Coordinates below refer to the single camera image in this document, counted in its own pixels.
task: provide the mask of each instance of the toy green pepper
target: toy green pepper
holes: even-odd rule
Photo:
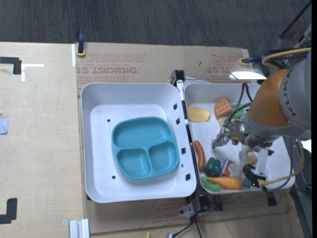
[[[211,157],[205,166],[205,174],[209,177],[218,177],[221,174],[221,169],[220,160]]]

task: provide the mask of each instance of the metal bracket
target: metal bracket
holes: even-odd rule
[[[196,196],[189,204],[179,208],[179,217],[191,218],[197,213],[206,212],[211,203],[206,195]]]
[[[237,142],[244,142],[245,136],[244,136],[244,128],[243,123],[240,120],[232,121],[228,124],[228,137],[232,141]]]
[[[71,220],[69,222],[69,238],[89,238],[89,219]]]
[[[214,149],[216,146],[223,146],[229,142],[228,132],[222,128],[218,133],[216,139],[211,141],[211,147]]]
[[[183,82],[185,82],[185,80],[186,80],[185,71],[183,71],[183,70],[174,70],[169,79],[170,79],[170,83],[173,86],[177,86],[176,82],[178,80],[182,80]]]

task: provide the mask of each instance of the toy sausage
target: toy sausage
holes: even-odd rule
[[[205,152],[203,150],[202,145],[197,140],[194,141],[194,147],[198,157],[198,170],[202,172],[205,169],[205,163],[206,163]]]

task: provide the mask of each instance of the yellow clamp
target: yellow clamp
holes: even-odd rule
[[[77,44],[77,47],[76,47],[76,56],[78,56],[79,58],[83,58],[85,56],[85,44],[84,44],[84,48],[83,48],[83,52],[82,53],[79,53],[78,52],[78,44]]]
[[[245,59],[245,58],[240,58],[240,59],[238,60],[238,63],[239,63],[241,66],[249,66],[249,65],[250,65],[249,63],[242,62],[243,59]]]

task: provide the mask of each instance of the black cable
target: black cable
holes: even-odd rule
[[[181,232],[183,232],[183,231],[185,231],[186,229],[188,229],[188,228],[192,225],[193,221],[194,221],[194,218],[191,217],[191,218],[190,218],[190,223],[189,223],[189,225],[188,225],[187,227],[185,227],[184,229],[182,229],[181,231],[179,231],[179,232],[173,234],[172,237],[176,237],[176,236],[179,235]]]
[[[302,14],[307,10],[307,8],[312,4],[312,0],[310,0],[305,7],[297,14],[297,16],[293,19],[293,21],[286,27],[286,29],[279,35],[281,39],[284,38],[285,34],[288,32],[289,29],[295,24],[295,22],[302,16]]]
[[[298,48],[285,48],[285,49],[278,49],[278,50],[270,50],[270,51],[265,52],[262,55],[262,58],[265,58],[267,56],[270,56],[270,55],[273,55],[276,53],[287,52],[287,51],[296,50],[296,49],[298,49]]]
[[[252,102],[248,102],[248,103],[246,103],[246,104],[242,105],[241,107],[239,107],[239,109],[238,109],[238,111],[237,111],[237,112],[239,112],[240,110],[243,110],[244,108],[249,107],[249,106],[251,105],[251,103],[252,103]]]
[[[196,218],[197,216],[195,216],[195,222],[196,222],[196,227],[197,227],[197,231],[198,231],[198,233],[199,233],[199,237],[200,238],[203,238],[202,237],[202,234],[200,233],[200,230],[199,230],[199,227],[198,227],[198,223],[197,223],[197,218]]]
[[[272,58],[272,59],[269,59],[267,61],[271,62],[271,61],[274,61],[274,60],[276,61],[276,60],[285,60],[285,59],[288,59],[288,60],[291,60],[291,59],[304,59],[304,58],[307,57],[307,53],[308,52],[293,54],[291,57],[289,55],[285,55],[285,56],[281,56],[281,57],[277,57],[277,58]]]
[[[230,116],[227,118],[227,123],[229,123],[229,122],[231,121],[231,119],[234,117],[234,115],[235,115],[238,111],[240,111],[242,108],[245,108],[244,106],[239,107],[239,106],[240,106],[240,103],[241,103],[241,100],[242,100],[243,93],[244,93],[244,88],[246,88],[246,92],[247,92],[247,95],[248,95],[250,101],[251,101],[251,102],[253,101],[252,98],[251,98],[251,95],[250,95],[250,93],[249,93],[249,86],[248,86],[248,84],[247,84],[247,83],[243,83],[243,84],[242,84],[242,90],[241,90],[241,94],[240,94],[239,100],[238,100],[236,106],[234,107],[233,112],[232,112],[232,113],[230,114]]]
[[[278,69],[286,69],[285,65],[283,65],[283,64],[281,64],[273,59],[271,59],[269,63],[278,67]]]
[[[250,93],[249,93],[249,86],[248,86],[247,83],[243,83],[243,84],[245,84],[244,87],[246,88],[247,95],[248,95],[248,97],[249,97],[249,100],[252,102],[253,100],[252,100],[251,95],[250,95]]]

